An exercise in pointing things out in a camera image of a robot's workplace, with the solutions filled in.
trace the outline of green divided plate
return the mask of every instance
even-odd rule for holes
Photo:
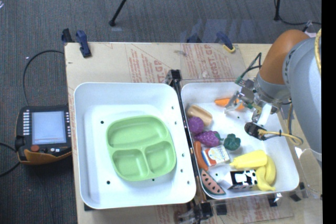
[[[155,116],[133,116],[112,122],[106,131],[106,142],[115,171],[128,181],[162,176],[176,165],[170,132]]]

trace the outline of cow print carton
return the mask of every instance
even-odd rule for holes
[[[230,171],[220,184],[226,189],[251,189],[258,184],[256,171],[254,169]]]

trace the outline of yellow toy food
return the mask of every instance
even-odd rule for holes
[[[266,167],[261,166],[256,169],[256,176],[258,181],[258,188],[262,191],[275,190],[275,187],[272,187],[266,180]]]
[[[276,168],[273,159],[268,155],[265,169],[266,169],[265,180],[267,181],[268,184],[272,185],[276,176]]]
[[[265,166],[267,163],[267,155],[263,150],[256,150],[241,156],[235,157],[230,163],[236,169],[255,168]]]

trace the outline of orange carrot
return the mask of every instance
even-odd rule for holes
[[[230,101],[230,98],[222,98],[222,99],[216,99],[215,100],[215,104],[219,105],[219,106],[226,106],[228,104],[228,102]],[[239,107],[237,107],[236,109],[241,110],[244,108],[243,103],[241,103],[239,105]]]

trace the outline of yellow cable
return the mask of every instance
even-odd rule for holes
[[[279,133],[279,132],[269,132],[266,130],[262,130],[259,129],[258,130],[259,135],[264,136],[265,134],[276,134],[276,135],[283,135],[286,136],[288,138],[290,138],[291,142],[295,145],[295,146],[300,146],[303,144],[303,140],[295,135],[291,135],[291,134],[286,134],[286,133]]]
[[[317,32],[316,38],[315,38],[315,43],[314,43],[315,59],[316,59],[317,67],[319,68],[319,71],[320,71],[320,75],[322,75],[322,73],[321,73],[321,57],[320,57],[320,53],[319,53],[319,47],[320,47],[319,42],[320,42],[320,38],[321,38],[321,30],[322,30],[322,28]]]

